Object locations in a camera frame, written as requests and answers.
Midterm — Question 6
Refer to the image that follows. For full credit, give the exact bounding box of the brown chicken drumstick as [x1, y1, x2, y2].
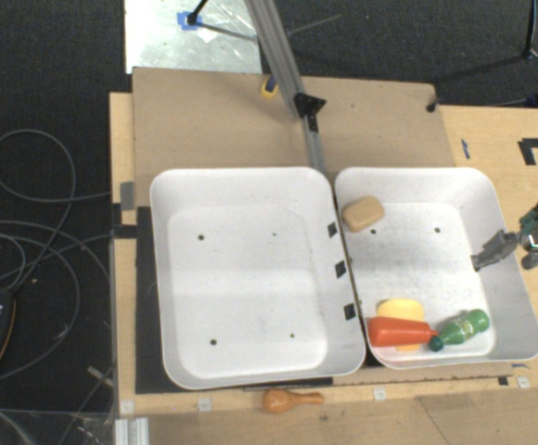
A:
[262, 387, 326, 415]

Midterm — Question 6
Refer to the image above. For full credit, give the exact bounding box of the tan bread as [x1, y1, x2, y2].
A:
[340, 195, 386, 234]

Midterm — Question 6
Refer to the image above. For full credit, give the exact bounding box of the green bottle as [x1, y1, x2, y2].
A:
[427, 308, 491, 353]

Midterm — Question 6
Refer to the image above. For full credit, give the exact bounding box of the yellow flat toy food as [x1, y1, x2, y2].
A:
[376, 298, 426, 353]

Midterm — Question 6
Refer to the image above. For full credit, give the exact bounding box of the orange carrot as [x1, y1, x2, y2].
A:
[366, 315, 440, 349]

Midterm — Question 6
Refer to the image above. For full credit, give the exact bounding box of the brown cardboard board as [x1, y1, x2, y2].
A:
[131, 66, 515, 396]

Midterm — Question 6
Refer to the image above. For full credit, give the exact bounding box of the white plastic tray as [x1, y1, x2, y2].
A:
[148, 166, 368, 391]
[333, 166, 538, 371]

